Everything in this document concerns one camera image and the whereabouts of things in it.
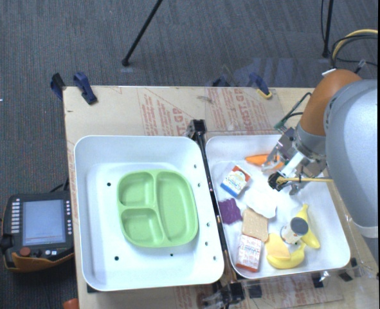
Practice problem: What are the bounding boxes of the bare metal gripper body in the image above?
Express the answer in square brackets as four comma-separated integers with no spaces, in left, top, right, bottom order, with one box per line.
[275,127,327,182]

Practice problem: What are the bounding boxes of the orange carrot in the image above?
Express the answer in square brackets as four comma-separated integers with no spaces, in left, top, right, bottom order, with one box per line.
[244,153,284,171]

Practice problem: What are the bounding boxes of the white blue orange carton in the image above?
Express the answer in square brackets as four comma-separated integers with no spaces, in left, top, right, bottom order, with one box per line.
[220,164,253,198]

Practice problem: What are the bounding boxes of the small white can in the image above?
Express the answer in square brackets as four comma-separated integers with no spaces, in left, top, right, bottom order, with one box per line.
[280,216,310,245]

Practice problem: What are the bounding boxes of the yellow banana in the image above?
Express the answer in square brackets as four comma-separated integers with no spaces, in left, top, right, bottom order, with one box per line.
[266,240,307,270]
[294,203,321,250]

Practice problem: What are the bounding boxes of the tan bread slice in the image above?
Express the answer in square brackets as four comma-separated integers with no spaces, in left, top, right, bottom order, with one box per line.
[241,207,270,243]

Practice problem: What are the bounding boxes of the white plastic tray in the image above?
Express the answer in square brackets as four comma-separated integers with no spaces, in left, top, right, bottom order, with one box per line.
[204,134,352,280]
[73,135,226,292]

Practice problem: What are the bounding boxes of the purple grapes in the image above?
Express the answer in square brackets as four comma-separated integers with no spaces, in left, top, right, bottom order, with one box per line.
[217,198,243,226]

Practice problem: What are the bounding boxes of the yellow cheese wedge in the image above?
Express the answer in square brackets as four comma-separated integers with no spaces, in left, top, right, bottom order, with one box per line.
[264,232,291,260]

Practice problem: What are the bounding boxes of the orange and white packet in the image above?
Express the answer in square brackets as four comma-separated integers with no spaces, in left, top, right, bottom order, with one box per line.
[235,234,263,273]

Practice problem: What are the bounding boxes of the green divided plate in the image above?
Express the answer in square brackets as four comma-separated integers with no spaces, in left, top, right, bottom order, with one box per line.
[116,169,200,248]

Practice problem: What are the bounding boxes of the brown cardboard board red print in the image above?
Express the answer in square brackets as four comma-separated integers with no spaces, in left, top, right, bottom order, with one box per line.
[62,85,379,309]

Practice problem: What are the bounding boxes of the black tripod leg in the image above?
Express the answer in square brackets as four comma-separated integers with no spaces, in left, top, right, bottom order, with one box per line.
[121,0,172,67]
[321,0,338,59]

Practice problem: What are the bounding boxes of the black block with thin wires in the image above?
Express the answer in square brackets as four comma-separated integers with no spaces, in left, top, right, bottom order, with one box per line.
[201,281,246,308]
[185,118,208,141]

